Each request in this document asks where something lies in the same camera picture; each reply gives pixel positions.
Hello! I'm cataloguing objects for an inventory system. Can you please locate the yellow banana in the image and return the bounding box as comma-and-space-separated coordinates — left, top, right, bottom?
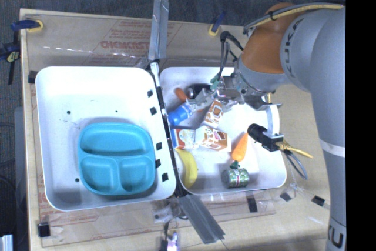
175, 147, 199, 189

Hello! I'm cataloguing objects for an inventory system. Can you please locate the black can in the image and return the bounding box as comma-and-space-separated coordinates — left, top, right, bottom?
187, 83, 213, 99

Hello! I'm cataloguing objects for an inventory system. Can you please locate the small orange sausage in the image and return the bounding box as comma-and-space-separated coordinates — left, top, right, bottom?
175, 87, 189, 102

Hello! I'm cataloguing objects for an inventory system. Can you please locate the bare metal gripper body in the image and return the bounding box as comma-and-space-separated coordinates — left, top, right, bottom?
215, 74, 252, 105

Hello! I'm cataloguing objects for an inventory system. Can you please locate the brown cardboard board red print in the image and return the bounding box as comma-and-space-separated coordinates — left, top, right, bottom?
25, 13, 278, 247

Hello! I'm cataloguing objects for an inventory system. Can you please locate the orange and white juice carton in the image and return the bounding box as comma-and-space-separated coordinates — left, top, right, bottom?
172, 128, 198, 150

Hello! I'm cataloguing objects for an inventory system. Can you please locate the white plastic tray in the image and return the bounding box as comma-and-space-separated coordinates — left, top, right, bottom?
35, 66, 177, 212
158, 66, 288, 196

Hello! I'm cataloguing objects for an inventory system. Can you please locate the green can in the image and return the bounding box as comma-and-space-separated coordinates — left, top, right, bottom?
220, 167, 250, 189

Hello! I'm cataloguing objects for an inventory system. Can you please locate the blue plastic bottle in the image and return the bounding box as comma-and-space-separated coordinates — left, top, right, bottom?
167, 101, 198, 127

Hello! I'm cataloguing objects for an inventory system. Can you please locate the orange and white patterned carton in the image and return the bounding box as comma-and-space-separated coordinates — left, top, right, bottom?
202, 99, 225, 130
201, 126, 232, 153

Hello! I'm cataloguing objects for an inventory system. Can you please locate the orange carrot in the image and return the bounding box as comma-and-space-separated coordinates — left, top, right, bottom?
229, 132, 249, 170

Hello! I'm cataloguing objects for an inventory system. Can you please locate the black cylinder on white bracket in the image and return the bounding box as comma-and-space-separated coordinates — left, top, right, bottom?
247, 102, 285, 153

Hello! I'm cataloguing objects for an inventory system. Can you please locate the blue divided plate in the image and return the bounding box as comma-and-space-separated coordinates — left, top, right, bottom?
77, 122, 157, 196

